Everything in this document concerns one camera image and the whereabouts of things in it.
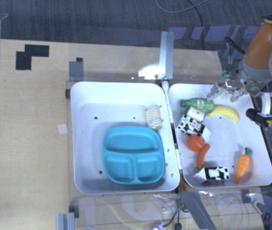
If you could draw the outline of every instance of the toy banana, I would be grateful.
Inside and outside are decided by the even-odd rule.
[[[232,108],[227,106],[216,106],[210,113],[207,114],[207,116],[209,117],[211,115],[225,115],[233,119],[234,121],[237,121],[237,122],[239,121],[238,113]]]

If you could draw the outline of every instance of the plastic bottle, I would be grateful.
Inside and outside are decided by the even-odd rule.
[[[214,101],[213,100],[208,101],[207,99],[204,98],[193,98],[191,100],[180,101],[181,107],[187,107],[189,105],[199,110],[211,111],[214,108]]]

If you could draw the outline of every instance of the black cable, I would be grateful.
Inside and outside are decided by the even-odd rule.
[[[188,1],[192,6],[194,6],[194,4],[190,1],[190,0],[186,0]],[[196,10],[198,16],[199,16],[199,19],[200,19],[200,22],[201,22],[201,27],[203,27],[203,19],[202,19],[202,16],[200,14],[200,12],[198,11],[197,7],[194,7],[194,9]],[[202,49],[205,50],[204,48],[204,42],[203,42],[203,34],[201,34],[201,44],[202,44]]]
[[[241,53],[243,55],[246,53],[242,48],[238,47],[235,44],[235,42],[232,39],[230,39],[229,37],[225,37],[224,40],[229,42],[239,53]]]
[[[172,218],[170,219],[170,221],[169,221],[167,224],[165,224],[165,225],[163,226],[163,228],[169,226],[169,225],[173,222],[173,220],[174,220],[176,214],[177,214],[179,211],[180,211],[180,210],[177,210],[177,211],[174,212],[174,214],[173,214]]]
[[[174,230],[182,230],[182,224],[180,223],[180,211],[178,212],[178,222],[175,223]]]

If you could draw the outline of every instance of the blue plate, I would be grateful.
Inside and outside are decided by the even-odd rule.
[[[147,127],[110,128],[103,137],[102,155],[106,175],[118,184],[154,183],[165,171],[161,139]]]

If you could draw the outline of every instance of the orange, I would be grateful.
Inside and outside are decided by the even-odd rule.
[[[198,135],[191,135],[187,140],[188,148],[194,152],[200,151],[204,144],[205,144],[204,140],[202,139],[201,136]]]

